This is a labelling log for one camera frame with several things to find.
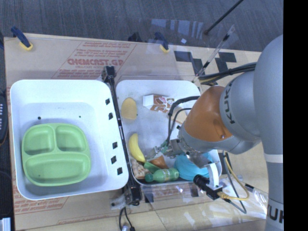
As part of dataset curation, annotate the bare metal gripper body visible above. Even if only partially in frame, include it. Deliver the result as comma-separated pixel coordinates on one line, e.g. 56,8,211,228
164,138,194,159

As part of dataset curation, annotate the orange carrot with green top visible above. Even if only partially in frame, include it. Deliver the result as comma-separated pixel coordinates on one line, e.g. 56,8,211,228
143,153,169,174

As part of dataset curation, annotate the yellow banana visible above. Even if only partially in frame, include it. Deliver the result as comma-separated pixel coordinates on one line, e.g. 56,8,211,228
128,133,147,164

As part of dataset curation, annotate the tan waffle bread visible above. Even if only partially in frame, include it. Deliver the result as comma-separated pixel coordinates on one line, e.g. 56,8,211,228
130,158,150,180

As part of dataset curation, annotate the blue bowl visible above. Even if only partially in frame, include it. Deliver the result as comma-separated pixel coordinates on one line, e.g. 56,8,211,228
173,152,215,181

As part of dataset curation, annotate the green plastic bottle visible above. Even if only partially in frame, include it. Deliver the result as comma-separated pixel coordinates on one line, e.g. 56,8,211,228
144,167,180,184

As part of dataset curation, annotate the white plastic tray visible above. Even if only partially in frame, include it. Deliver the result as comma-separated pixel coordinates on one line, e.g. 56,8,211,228
115,79,223,187
9,79,129,201

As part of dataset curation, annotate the white and orange carton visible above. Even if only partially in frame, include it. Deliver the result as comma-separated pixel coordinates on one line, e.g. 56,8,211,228
142,94,175,114

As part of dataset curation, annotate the green divided plate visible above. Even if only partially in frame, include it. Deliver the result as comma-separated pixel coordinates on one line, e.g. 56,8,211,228
21,123,92,187

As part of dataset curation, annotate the brown cardboard board red print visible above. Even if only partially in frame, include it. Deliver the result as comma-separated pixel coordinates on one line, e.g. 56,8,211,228
3,32,269,231

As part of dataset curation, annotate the black block with thin wires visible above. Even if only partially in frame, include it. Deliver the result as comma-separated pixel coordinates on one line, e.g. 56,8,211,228
123,185,143,206
101,65,117,83

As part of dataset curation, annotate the black cylinder on white bracket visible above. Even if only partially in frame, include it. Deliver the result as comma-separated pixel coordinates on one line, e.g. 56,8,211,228
193,161,224,200

